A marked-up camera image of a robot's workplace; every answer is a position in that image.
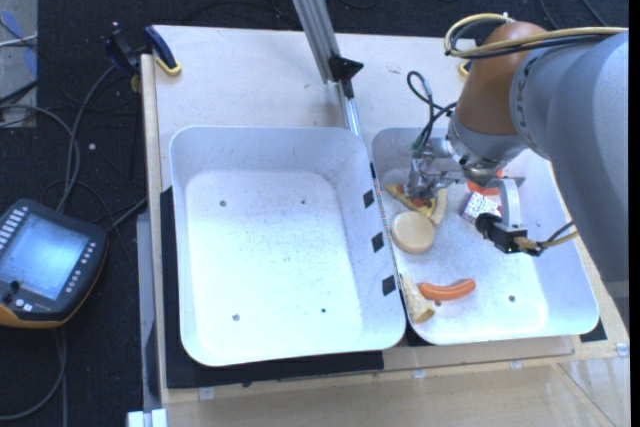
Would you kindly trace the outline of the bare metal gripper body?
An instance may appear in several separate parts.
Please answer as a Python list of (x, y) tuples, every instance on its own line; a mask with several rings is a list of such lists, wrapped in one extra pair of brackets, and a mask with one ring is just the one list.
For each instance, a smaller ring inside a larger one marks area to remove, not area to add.
[(431, 138), (419, 158), (411, 161), (410, 174), (420, 173), (428, 189), (467, 181), (488, 188), (504, 167), (503, 137)]

